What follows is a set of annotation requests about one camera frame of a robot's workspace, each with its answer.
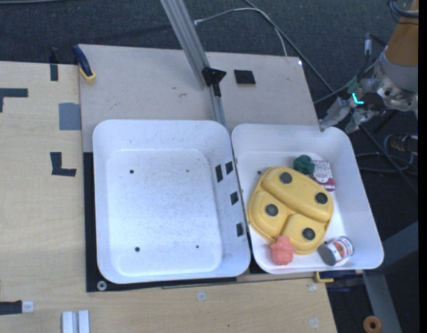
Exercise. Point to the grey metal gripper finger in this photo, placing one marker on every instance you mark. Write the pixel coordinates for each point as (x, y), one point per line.
(357, 119)
(334, 113)

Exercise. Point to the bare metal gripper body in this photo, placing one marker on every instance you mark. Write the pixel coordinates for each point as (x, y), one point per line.
(393, 99)

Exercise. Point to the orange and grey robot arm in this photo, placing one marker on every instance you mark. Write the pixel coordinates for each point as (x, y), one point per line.
(404, 40)

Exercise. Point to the green broccoli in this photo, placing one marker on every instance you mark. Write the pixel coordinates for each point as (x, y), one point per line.
(303, 164)

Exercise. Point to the white and red carton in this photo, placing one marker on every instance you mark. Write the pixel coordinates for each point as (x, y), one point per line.
(323, 177)

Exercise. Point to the white plastic tray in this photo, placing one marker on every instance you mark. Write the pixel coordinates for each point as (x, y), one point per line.
(164, 213)
(352, 203)

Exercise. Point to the yellow divided plate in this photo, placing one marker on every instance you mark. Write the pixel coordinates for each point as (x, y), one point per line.
(296, 200)

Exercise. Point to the red and white can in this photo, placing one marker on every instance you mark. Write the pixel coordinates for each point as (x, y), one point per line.
(340, 250)

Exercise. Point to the pink toy food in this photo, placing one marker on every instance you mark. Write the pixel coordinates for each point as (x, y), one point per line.
(282, 252)

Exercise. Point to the pale wood board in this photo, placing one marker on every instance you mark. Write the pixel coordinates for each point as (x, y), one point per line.
(147, 85)

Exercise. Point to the orange doughnut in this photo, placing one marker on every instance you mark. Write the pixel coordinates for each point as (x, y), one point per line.
(368, 321)

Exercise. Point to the black cylinder on white bracket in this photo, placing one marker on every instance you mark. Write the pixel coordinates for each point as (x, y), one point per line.
(402, 143)

